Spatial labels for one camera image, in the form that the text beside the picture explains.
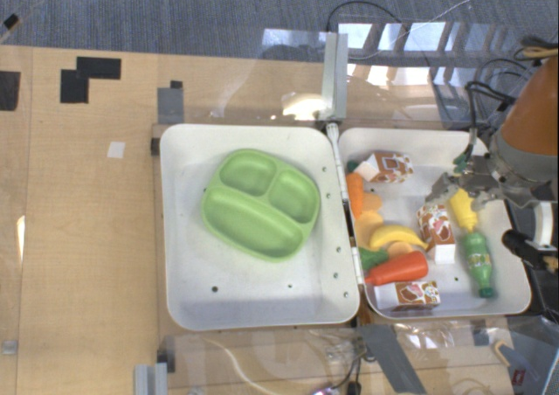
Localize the yellow round biscuit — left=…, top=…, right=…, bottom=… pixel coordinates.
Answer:
left=353, top=211, right=385, bottom=251

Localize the yellow squeeze bottle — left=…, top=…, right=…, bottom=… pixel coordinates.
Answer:
left=449, top=188, right=480, bottom=233

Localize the white plastic tray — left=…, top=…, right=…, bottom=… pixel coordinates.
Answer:
left=338, top=127, right=533, bottom=322
left=159, top=123, right=362, bottom=332

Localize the green divided plate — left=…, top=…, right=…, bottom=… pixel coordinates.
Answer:
left=200, top=148, right=322, bottom=263

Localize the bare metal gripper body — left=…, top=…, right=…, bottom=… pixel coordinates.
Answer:
left=452, top=155, right=556, bottom=208

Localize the black cylinder on white bracket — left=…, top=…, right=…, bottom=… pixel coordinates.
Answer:
left=500, top=200, right=559, bottom=273

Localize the small orange carrot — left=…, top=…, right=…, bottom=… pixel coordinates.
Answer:
left=345, top=160, right=366, bottom=220

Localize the large orange carrot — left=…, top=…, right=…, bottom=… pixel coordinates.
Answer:
left=358, top=247, right=431, bottom=288

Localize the yellow banana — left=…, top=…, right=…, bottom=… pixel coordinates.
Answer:
left=368, top=224, right=431, bottom=253

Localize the green plastic bottle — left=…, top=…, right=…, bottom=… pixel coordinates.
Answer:
left=461, top=231, right=498, bottom=300

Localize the brown and white carton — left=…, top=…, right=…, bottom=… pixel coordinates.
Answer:
left=353, top=150, right=415, bottom=185
left=373, top=280, right=442, bottom=313
left=415, top=204, right=458, bottom=265

